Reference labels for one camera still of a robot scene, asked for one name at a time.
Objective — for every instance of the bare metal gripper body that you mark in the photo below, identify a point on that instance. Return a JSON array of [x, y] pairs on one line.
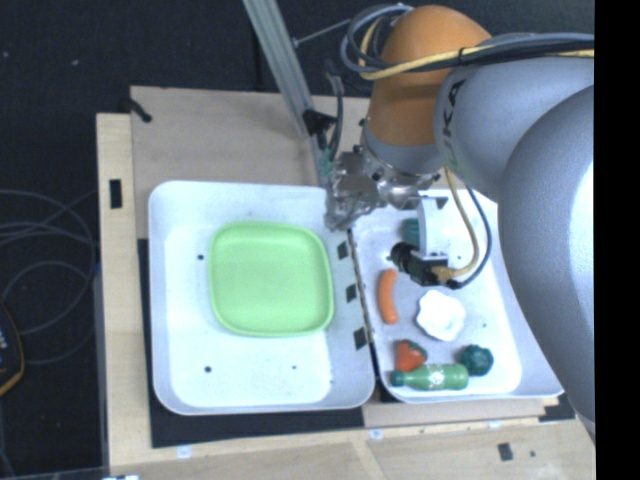
[[356, 188]]

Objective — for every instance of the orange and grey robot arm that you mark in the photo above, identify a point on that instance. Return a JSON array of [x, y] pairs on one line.
[[525, 133]]

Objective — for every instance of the teal green ribbed toy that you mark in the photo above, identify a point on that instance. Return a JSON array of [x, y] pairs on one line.
[[410, 230]]

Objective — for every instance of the orange sausage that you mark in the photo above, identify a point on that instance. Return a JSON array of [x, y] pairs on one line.
[[387, 295]]

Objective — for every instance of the green plate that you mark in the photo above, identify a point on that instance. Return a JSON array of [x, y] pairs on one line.
[[270, 278]]

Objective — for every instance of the pale wood board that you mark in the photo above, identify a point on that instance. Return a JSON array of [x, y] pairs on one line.
[[220, 138]]

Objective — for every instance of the white flower-shaped toy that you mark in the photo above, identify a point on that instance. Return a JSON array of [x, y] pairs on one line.
[[441, 315]]

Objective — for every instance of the orange carrot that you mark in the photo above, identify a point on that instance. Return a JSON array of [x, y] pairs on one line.
[[407, 358]]

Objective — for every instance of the green bottle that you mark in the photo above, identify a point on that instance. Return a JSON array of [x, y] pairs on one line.
[[440, 377]]

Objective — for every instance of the dark green broccoli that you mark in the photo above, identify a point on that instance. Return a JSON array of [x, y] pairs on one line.
[[476, 360]]

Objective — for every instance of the white plastic tray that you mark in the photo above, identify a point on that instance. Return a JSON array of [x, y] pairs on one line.
[[190, 368], [495, 348]]

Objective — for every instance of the black cylinder on white bracket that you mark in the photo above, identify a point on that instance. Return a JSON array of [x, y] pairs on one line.
[[419, 267]]

